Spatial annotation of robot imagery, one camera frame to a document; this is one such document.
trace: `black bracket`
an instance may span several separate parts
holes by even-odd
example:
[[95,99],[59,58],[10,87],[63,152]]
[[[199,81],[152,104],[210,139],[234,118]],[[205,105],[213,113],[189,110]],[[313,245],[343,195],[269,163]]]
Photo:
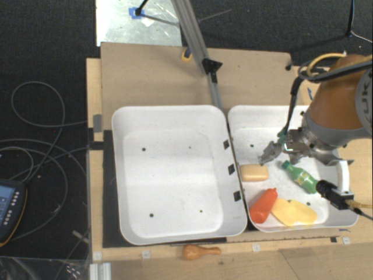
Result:
[[212,82],[217,84],[216,72],[223,64],[221,62],[205,58],[204,60],[202,60],[202,65],[205,73],[207,75],[210,74]]

